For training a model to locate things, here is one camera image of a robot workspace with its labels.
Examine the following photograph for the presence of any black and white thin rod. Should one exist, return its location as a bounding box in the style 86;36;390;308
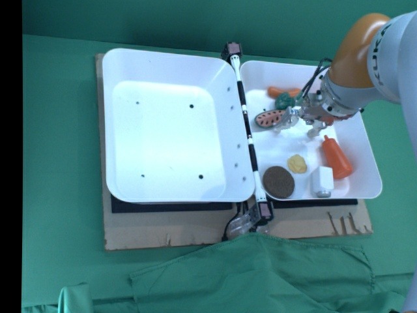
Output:
229;54;270;205

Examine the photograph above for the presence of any red watermelon slice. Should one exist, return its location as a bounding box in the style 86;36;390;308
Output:
254;109;287;131

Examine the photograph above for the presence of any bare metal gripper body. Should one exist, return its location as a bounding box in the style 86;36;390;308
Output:
298;89;356;125

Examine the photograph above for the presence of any yellow toy food lump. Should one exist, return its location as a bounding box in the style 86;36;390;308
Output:
287;154;309;175

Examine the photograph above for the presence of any orange carrot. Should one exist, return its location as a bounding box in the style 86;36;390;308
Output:
267;86;302;99

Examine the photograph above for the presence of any brown round biscuit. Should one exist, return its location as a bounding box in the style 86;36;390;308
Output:
262;166;296;199

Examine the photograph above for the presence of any orange bottle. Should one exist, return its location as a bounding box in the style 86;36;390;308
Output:
321;134;354;181

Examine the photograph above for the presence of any rumpled green cloth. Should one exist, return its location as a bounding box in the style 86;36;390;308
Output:
57;232;410;313

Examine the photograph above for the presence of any red toy food piece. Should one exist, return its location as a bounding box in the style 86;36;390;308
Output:
323;113;354;125

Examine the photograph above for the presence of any white bottle with grey cap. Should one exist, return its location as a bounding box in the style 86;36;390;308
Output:
310;166;335;198

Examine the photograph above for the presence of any brown cardboard board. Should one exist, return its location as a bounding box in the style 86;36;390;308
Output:
95;53;373;252

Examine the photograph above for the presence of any black block with wires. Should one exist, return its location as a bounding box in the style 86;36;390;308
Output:
253;201;275;225
221;42;244;60

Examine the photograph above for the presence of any green broccoli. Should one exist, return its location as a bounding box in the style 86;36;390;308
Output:
274;91;296;111

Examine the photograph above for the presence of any white plastic tray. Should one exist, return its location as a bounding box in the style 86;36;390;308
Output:
239;59;383;201
102;47;255;204

